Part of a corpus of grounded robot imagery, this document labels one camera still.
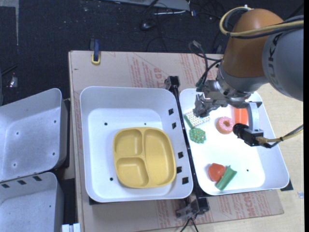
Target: cardboard sheet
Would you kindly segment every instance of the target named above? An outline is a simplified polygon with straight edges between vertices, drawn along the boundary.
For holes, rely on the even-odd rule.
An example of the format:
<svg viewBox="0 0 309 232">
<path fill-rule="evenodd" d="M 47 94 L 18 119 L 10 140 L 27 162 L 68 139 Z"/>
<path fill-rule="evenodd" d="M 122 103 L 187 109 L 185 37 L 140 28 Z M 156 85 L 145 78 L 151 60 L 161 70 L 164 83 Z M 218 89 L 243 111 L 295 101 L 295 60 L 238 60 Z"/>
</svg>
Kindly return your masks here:
<svg viewBox="0 0 309 232">
<path fill-rule="evenodd" d="M 208 57 L 218 59 L 222 56 Z M 204 60 L 194 54 L 101 52 L 100 65 L 93 65 L 90 51 L 72 51 L 69 62 L 76 181 L 80 183 L 77 185 L 77 208 L 82 229 L 86 232 L 137 232 L 182 227 L 186 219 L 176 218 L 176 211 L 184 208 L 183 200 L 89 204 L 84 183 L 79 97 L 89 86 L 163 88 L 170 75 L 179 76 L 180 90 L 195 88 L 205 70 Z M 216 68 L 213 68 L 208 78 L 215 76 Z M 210 211 L 197 216 L 196 224 L 284 213 L 276 190 L 211 196 L 208 202 Z"/>
</svg>

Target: yellow clamp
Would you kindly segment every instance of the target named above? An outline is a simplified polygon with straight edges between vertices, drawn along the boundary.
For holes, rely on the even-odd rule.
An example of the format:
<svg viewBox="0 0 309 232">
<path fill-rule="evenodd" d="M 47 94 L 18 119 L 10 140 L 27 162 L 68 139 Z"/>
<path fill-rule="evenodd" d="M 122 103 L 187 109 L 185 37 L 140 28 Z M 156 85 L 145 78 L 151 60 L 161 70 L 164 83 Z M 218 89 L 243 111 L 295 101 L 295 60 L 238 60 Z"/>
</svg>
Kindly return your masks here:
<svg viewBox="0 0 309 232">
<path fill-rule="evenodd" d="M 98 55 L 98 60 L 95 61 L 95 55 L 91 54 L 91 62 L 95 65 L 99 65 L 100 64 L 100 54 Z"/>
</svg>

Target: yellow cable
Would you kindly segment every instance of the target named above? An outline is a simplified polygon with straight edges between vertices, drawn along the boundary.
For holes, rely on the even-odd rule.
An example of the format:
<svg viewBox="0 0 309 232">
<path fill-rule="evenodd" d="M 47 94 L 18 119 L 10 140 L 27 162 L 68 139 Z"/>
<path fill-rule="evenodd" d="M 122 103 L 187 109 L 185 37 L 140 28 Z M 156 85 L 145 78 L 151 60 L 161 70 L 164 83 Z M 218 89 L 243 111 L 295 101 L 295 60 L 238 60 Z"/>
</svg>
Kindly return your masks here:
<svg viewBox="0 0 309 232">
<path fill-rule="evenodd" d="M 294 21 L 294 22 L 288 22 L 288 23 L 283 23 L 283 24 L 266 26 L 266 27 L 263 27 L 263 28 L 252 29 L 252 30 L 243 31 L 243 32 L 229 32 L 229 31 L 224 29 L 223 22 L 224 22 L 225 18 L 231 12 L 233 12 L 234 10 L 238 10 L 238 9 L 248 9 L 248 11 L 252 10 L 252 8 L 249 8 L 249 7 L 237 7 L 237 8 L 234 8 L 234 9 L 228 11 L 227 13 L 225 13 L 225 15 L 221 18 L 220 23 L 219 23 L 220 31 L 223 34 L 231 36 L 231 37 L 237 37 L 237 36 L 245 36 L 245 35 L 249 35 L 249 34 L 254 34 L 254 33 L 258 33 L 258 32 L 270 31 L 270 30 L 274 30 L 274 29 L 289 28 L 289 27 L 293 27 L 293 26 L 304 25 L 304 20 L 299 20 L 299 21 Z"/>
<path fill-rule="evenodd" d="M 280 142 L 280 141 L 284 141 L 284 140 L 287 140 L 289 138 L 297 136 L 298 134 L 302 133 L 303 130 L 304 130 L 304 128 L 296 131 L 295 133 L 293 133 L 291 135 L 280 137 L 280 138 L 268 139 L 268 138 L 265 138 L 265 137 L 256 137 L 256 140 L 259 142 L 260 145 L 263 145 L 265 143 Z"/>
</svg>

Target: white plastic container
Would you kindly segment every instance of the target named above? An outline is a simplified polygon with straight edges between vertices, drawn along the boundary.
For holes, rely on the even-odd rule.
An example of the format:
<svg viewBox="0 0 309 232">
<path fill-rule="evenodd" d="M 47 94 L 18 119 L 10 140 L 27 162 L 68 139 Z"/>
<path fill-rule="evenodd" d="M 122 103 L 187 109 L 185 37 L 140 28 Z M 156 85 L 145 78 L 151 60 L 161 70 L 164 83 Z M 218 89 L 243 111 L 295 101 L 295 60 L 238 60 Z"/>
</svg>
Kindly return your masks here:
<svg viewBox="0 0 309 232">
<path fill-rule="evenodd" d="M 0 231 L 59 232 L 68 111 L 53 88 L 0 107 Z"/>
<path fill-rule="evenodd" d="M 185 89 L 180 93 L 182 113 L 191 112 L 194 108 L 197 93 L 195 89 Z M 250 96 L 250 101 L 261 102 L 258 93 Z M 264 137 L 275 138 L 264 105 L 259 108 L 260 125 Z M 210 121 L 197 126 L 206 133 L 206 141 L 197 144 L 189 140 L 194 159 L 194 167 L 200 187 L 209 195 L 223 195 L 250 191 L 280 189 L 288 185 L 289 174 L 280 148 L 276 145 L 267 149 L 262 146 L 251 147 L 237 138 L 234 133 L 221 134 L 216 129 L 216 120 L 222 116 L 233 118 L 231 106 L 221 107 L 210 112 Z M 189 125 L 185 122 L 189 137 Z M 208 168 L 212 163 L 224 166 L 231 165 L 237 171 L 236 176 L 227 187 L 220 191 L 215 182 L 208 176 Z"/>
<path fill-rule="evenodd" d="M 0 106 L 0 182 L 61 166 L 67 156 L 68 111 L 53 88 Z"/>
<path fill-rule="evenodd" d="M 59 232 L 64 195 L 53 173 L 0 183 L 1 232 Z"/>
<path fill-rule="evenodd" d="M 193 189 L 176 99 L 159 88 L 87 87 L 80 95 L 85 185 L 97 202 L 181 199 Z M 153 127 L 170 138 L 178 172 L 163 187 L 128 188 L 116 175 L 112 142 L 121 129 Z"/>
</svg>

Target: table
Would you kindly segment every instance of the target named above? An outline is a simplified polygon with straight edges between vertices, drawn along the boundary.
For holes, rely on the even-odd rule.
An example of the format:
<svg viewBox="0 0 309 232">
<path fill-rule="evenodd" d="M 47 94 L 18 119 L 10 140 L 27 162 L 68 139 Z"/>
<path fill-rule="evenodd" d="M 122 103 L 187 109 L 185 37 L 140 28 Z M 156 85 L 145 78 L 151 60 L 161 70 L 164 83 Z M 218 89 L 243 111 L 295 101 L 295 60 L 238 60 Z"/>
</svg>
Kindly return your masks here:
<svg viewBox="0 0 309 232">
<path fill-rule="evenodd" d="M 79 120 L 79 95 L 87 86 L 162 87 L 169 75 L 180 77 L 182 89 L 194 88 L 194 84 L 205 68 L 203 60 L 194 54 L 101 52 L 101 63 L 96 66 L 91 63 L 91 54 L 90 51 L 69 52 L 73 132 L 71 140 L 74 146 L 77 217 L 82 231 L 157 231 L 157 229 L 161 229 L 162 232 L 180 231 L 183 221 L 174 223 L 162 217 L 158 218 L 162 215 L 158 214 L 158 207 L 160 205 L 165 207 L 164 201 L 89 204 L 89 197 L 84 187 L 83 152 L 80 149 L 82 132 Z M 220 58 L 221 55 L 209 55 L 209 57 Z M 262 86 L 258 93 L 262 97 L 276 136 L 283 136 L 303 123 L 303 102 L 281 95 L 269 84 Z M 238 219 L 233 217 L 233 214 L 231 217 L 218 219 L 218 222 L 211 221 L 211 218 L 207 217 L 202 224 L 197 225 L 199 231 L 304 231 L 303 145 L 303 134 L 280 143 L 294 189 L 261 193 L 262 196 L 265 195 L 268 202 L 272 202 L 273 198 L 276 206 L 270 205 L 271 210 L 267 215 L 260 214 L 250 219 Z M 216 201 L 216 197 L 211 197 L 212 203 Z M 194 228 L 188 227 L 185 231 L 194 231 Z"/>
</svg>

